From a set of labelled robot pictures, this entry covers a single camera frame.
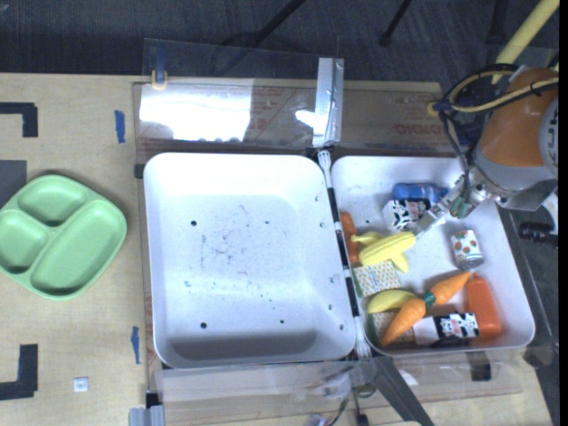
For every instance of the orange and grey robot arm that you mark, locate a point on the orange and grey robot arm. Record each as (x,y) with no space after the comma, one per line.
(510,127)

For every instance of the thin black and white rod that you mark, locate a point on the thin black and white rod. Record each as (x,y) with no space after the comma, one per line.
(342,242)

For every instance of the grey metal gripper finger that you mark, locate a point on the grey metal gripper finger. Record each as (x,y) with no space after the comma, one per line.
(437,211)
(425,225)

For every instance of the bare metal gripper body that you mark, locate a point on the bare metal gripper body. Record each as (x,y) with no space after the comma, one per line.
(470,193)

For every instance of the orange toy sausage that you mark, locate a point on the orange toy sausage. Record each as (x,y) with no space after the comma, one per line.
(349,229)

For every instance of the green divided plate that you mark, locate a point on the green divided plate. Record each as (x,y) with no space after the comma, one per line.
(66,242)

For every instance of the yellow toy corn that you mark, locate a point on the yellow toy corn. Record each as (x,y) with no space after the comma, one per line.
(386,249)

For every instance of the black cylinder on white bracket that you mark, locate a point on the black cylinder on white bracket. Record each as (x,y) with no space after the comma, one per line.
(538,232)

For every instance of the cow print carton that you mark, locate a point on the cow print carton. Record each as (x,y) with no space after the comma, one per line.
(404,213)
(452,327)

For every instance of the blue bottle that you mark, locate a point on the blue bottle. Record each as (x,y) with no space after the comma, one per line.
(415,191)

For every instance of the orange carrot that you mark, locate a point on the orange carrot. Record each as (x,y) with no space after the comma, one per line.
(448,289)
(406,320)

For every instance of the yellow banana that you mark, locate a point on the yellow banana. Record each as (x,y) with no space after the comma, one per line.
(388,301)

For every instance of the white can with orange print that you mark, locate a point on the white can with orange print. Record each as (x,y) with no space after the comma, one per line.
(467,249)

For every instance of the orange bottle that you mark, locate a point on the orange bottle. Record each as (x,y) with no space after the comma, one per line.
(483,309)

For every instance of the white plastic tray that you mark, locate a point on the white plastic tray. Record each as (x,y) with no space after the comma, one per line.
(501,255)
(248,260)

